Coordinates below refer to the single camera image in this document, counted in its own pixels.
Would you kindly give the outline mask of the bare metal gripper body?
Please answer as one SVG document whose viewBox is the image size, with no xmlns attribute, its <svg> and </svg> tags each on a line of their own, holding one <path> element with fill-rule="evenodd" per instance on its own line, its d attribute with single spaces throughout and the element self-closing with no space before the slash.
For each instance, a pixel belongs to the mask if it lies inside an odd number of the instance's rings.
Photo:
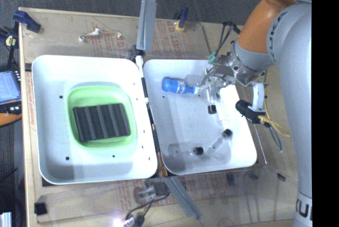
<svg viewBox="0 0 339 227">
<path fill-rule="evenodd" d="M 238 55 L 233 51 L 225 55 L 217 55 L 213 66 L 219 79 L 227 80 L 230 84 L 238 82 L 243 86 L 251 86 L 262 73 L 244 65 Z"/>
</svg>

